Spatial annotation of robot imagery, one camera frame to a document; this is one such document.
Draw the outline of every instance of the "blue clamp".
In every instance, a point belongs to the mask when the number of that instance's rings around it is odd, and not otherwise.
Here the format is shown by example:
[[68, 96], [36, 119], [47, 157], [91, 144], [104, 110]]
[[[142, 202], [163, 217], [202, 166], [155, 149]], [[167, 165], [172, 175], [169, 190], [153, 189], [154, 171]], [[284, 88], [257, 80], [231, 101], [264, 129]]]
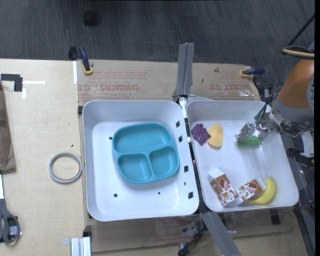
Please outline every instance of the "blue clamp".
[[264, 73], [266, 73], [266, 70], [262, 67], [253, 67], [247, 70], [240, 70], [239, 71], [239, 75], [242, 78], [248, 78], [251, 75], [263, 75]]
[[91, 65], [89, 64], [89, 59], [84, 47], [79, 48], [80, 58], [82, 59], [82, 70], [86, 75], [92, 74], [93, 70]]

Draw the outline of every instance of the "scissor handle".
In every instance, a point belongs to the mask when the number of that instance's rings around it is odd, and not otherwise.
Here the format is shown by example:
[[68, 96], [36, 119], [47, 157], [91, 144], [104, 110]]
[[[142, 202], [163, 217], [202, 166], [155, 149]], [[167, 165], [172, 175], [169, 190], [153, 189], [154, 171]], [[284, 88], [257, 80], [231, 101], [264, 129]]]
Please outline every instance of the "scissor handle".
[[[6, 244], [11, 244], [18, 239], [20, 235], [20, 224], [16, 216], [12, 215], [6, 206], [5, 199], [0, 199], [0, 222], [3, 220], [3, 226], [0, 223], [0, 239]], [[10, 234], [10, 227], [16, 226], [16, 234]]]

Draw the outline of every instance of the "tape roll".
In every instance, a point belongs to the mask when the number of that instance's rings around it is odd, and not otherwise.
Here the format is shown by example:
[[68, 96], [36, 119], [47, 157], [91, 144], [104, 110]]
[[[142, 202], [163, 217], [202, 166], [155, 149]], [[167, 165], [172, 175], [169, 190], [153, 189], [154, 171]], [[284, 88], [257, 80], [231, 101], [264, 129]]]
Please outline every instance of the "tape roll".
[[[55, 160], [57, 160], [58, 158], [60, 157], [71, 157], [73, 158], [74, 160], [76, 160], [76, 162], [78, 163], [79, 165], [79, 170], [78, 170], [78, 173], [72, 177], [72, 178], [69, 178], [69, 179], [62, 179], [62, 178], [59, 178], [57, 177], [53, 171], [52, 171], [52, 166], [55, 162]], [[74, 153], [71, 153], [71, 152], [60, 152], [60, 153], [57, 153], [55, 154], [50, 162], [49, 162], [49, 174], [51, 176], [51, 178], [55, 181], [55, 182], [58, 182], [58, 183], [64, 183], [64, 184], [67, 184], [67, 183], [71, 183], [71, 182], [74, 182], [76, 179], [78, 179], [80, 177], [82, 173], [82, 163], [81, 163], [81, 160], [80, 160], [80, 157], [78, 157], [77, 155], [75, 155]]]

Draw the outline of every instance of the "white tape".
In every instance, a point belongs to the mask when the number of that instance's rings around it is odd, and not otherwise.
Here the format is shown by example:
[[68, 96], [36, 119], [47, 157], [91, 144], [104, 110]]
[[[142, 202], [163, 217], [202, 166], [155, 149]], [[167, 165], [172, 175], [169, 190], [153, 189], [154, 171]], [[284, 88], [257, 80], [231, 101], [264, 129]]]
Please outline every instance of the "white tape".
[[73, 84], [78, 83], [78, 74], [77, 74], [77, 61], [73, 61]]
[[24, 85], [45, 85], [46, 81], [23, 81]]
[[27, 89], [26, 88], [22, 88], [22, 99], [26, 99], [27, 98]]

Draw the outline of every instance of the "wooden table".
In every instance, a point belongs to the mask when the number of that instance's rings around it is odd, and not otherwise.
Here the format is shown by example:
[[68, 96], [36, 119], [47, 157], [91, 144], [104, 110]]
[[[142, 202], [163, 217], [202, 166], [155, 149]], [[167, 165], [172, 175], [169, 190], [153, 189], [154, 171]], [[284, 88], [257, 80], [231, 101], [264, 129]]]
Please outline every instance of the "wooden table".
[[[0, 59], [0, 73], [19, 74], [27, 97], [14, 92], [13, 82], [3, 81], [16, 170], [4, 172], [3, 185], [8, 209], [18, 216], [22, 236], [14, 246], [0, 244], [2, 256], [68, 256], [68, 239], [82, 238], [84, 224], [83, 183], [54, 182], [48, 172], [50, 159], [59, 152], [81, 155], [78, 87], [72, 61]], [[55, 173], [70, 178], [77, 164], [62, 157]], [[292, 214], [292, 230], [286, 233], [235, 238], [244, 256], [307, 255], [298, 222]], [[192, 255], [220, 255], [214, 242]], [[110, 256], [178, 254], [177, 245], [95, 253]]]

